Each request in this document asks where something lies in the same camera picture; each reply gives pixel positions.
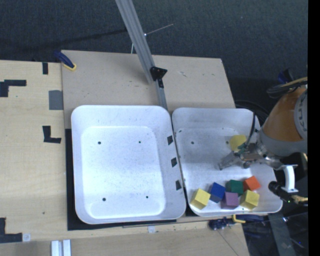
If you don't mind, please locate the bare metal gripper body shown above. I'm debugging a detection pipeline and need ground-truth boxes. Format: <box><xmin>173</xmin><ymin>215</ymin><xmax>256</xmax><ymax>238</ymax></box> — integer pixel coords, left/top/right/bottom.
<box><xmin>235</xmin><ymin>142</ymin><xmax>285</xmax><ymax>170</ymax></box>

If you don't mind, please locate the yellow cube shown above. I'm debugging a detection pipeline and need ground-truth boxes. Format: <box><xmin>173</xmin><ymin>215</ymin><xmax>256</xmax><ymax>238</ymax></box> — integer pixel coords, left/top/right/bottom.
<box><xmin>229</xmin><ymin>134</ymin><xmax>248</xmax><ymax>153</ymax></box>
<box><xmin>189</xmin><ymin>188</ymin><xmax>212</xmax><ymax>211</ymax></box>
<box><xmin>239</xmin><ymin>189</ymin><xmax>261</xmax><ymax>211</ymax></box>

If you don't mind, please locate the green cube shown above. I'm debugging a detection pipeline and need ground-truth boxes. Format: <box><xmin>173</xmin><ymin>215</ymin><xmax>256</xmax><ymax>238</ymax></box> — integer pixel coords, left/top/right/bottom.
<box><xmin>225</xmin><ymin>179</ymin><xmax>245</xmax><ymax>195</ymax></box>

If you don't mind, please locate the white plastic tray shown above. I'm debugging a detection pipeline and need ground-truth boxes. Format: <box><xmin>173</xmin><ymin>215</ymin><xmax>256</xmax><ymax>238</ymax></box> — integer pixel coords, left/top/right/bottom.
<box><xmin>70</xmin><ymin>104</ymin><xmax>187</xmax><ymax>225</ymax></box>
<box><xmin>171</xmin><ymin>107</ymin><xmax>284</xmax><ymax>218</ymax></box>

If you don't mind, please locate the orange cube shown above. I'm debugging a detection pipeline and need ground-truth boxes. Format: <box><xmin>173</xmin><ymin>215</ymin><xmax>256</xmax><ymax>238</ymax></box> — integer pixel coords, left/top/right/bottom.
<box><xmin>242</xmin><ymin>175</ymin><xmax>262</xmax><ymax>192</ymax></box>

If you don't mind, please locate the blue cube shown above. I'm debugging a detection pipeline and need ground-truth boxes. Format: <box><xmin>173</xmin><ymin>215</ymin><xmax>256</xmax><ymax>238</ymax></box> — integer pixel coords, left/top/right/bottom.
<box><xmin>208</xmin><ymin>181</ymin><xmax>227</xmax><ymax>204</ymax></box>

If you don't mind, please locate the purple cube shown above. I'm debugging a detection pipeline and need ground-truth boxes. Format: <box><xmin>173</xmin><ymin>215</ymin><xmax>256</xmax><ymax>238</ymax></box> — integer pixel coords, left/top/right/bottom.
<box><xmin>220</xmin><ymin>191</ymin><xmax>240</xmax><ymax>210</ymax></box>

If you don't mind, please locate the pale wood board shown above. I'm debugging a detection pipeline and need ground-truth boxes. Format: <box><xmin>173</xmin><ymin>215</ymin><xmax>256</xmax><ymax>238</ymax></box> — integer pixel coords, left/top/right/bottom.
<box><xmin>60</xmin><ymin>49</ymin><xmax>251</xmax><ymax>226</ymax></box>

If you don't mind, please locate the black cylinder on white bracket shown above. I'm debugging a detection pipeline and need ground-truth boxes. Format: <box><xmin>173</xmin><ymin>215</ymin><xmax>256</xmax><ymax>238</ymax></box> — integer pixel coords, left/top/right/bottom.
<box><xmin>268</xmin><ymin>164</ymin><xmax>300</xmax><ymax>201</ymax></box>

